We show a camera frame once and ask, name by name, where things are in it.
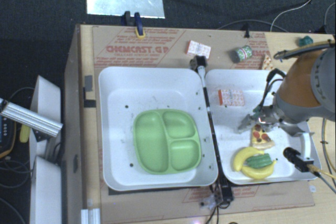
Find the banana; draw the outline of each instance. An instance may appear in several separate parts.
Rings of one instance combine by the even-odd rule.
[[[274,165],[276,164],[277,161],[273,161],[272,164],[267,165],[263,168],[260,169],[255,169],[251,168],[249,166],[243,166],[241,168],[241,171],[243,172],[244,175],[253,178],[253,179],[263,179],[271,174],[273,174],[274,171]]]
[[[260,151],[258,149],[256,149],[255,147],[251,147],[251,146],[248,146],[248,147],[244,147],[242,150],[240,150],[234,160],[233,160],[233,168],[235,171],[240,171],[243,167],[243,164],[244,164],[244,161],[247,159],[247,158],[250,158],[252,157],[253,155],[256,155],[256,154],[264,154],[264,151]]]

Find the cucumber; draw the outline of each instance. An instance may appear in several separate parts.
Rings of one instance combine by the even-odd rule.
[[[269,154],[266,153],[264,155],[252,156],[246,160],[246,163],[247,166],[258,169],[272,164],[272,160]]]

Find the pepperoni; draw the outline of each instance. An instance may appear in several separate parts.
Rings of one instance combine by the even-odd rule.
[[[256,132],[256,131],[254,131],[254,132],[253,132],[253,136],[254,136],[255,138],[259,138],[259,137],[260,137],[260,134],[259,134],[258,132]]]
[[[269,138],[269,136],[267,134],[262,134],[261,138],[264,139],[267,142],[271,141],[271,138]]]
[[[256,129],[256,131],[261,131],[261,126],[259,124],[257,124],[256,126],[254,126],[254,128]]]

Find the pizza slice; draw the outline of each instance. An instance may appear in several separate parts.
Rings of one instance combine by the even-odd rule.
[[[251,146],[259,150],[266,150],[275,146],[275,142],[263,131],[259,124],[256,124],[251,131]]]

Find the green plate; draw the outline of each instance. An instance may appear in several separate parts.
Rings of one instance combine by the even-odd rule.
[[[174,174],[197,167],[201,145],[196,124],[181,110],[160,109],[140,113],[134,120],[135,153],[151,174]]]

